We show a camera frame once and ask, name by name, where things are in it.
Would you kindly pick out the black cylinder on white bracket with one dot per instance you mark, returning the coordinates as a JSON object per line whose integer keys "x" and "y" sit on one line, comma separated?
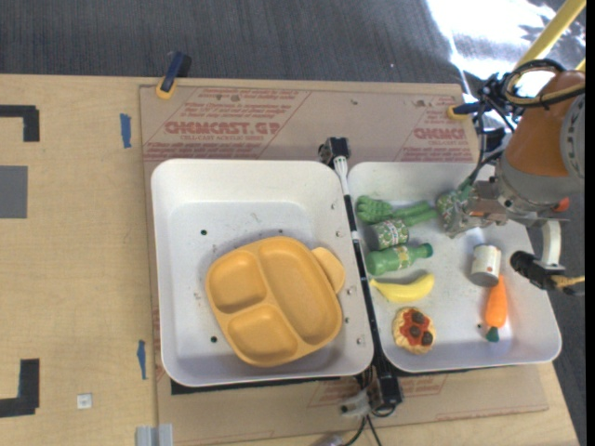
{"x": 534, "y": 267}

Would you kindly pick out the green leafy vegetable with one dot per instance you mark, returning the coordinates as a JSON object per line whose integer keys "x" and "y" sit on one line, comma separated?
{"x": 374, "y": 209}

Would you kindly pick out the orange divided plate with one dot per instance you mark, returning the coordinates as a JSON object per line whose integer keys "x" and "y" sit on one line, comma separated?
{"x": 274, "y": 300}

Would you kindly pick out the green patterned can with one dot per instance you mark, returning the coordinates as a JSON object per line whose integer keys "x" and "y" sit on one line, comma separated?
{"x": 447, "y": 209}
{"x": 389, "y": 234}

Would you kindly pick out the thin black and white rod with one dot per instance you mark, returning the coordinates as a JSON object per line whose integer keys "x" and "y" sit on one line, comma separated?
{"x": 360, "y": 258}

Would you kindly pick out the yellow banana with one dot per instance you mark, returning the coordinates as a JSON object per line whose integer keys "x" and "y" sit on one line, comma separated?
{"x": 404, "y": 290}

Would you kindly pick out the orange carrot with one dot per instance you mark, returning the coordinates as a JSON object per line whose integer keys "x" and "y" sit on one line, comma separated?
{"x": 496, "y": 307}

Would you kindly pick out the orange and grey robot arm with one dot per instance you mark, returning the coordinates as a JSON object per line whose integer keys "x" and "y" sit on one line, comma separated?
{"x": 534, "y": 142}

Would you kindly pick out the white can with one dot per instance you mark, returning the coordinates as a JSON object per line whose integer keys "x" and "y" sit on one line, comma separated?
{"x": 485, "y": 265}

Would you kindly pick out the green bottle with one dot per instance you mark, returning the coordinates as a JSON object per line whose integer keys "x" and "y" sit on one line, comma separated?
{"x": 392, "y": 259}

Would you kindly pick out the brown cardboard board red print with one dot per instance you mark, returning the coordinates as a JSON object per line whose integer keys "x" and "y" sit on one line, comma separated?
{"x": 297, "y": 119}

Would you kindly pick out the white plastic tray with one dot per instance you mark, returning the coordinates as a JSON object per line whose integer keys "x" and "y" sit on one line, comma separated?
{"x": 195, "y": 193}
{"x": 455, "y": 342}

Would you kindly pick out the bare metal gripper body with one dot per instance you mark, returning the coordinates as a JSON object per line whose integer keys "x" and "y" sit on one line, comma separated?
{"x": 493, "y": 205}

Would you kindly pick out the pizza slice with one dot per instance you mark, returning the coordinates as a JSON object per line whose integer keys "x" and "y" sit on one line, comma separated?
{"x": 413, "y": 330}

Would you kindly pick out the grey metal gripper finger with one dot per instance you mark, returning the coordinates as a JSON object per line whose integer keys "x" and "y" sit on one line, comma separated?
{"x": 465, "y": 195}
{"x": 459, "y": 228}

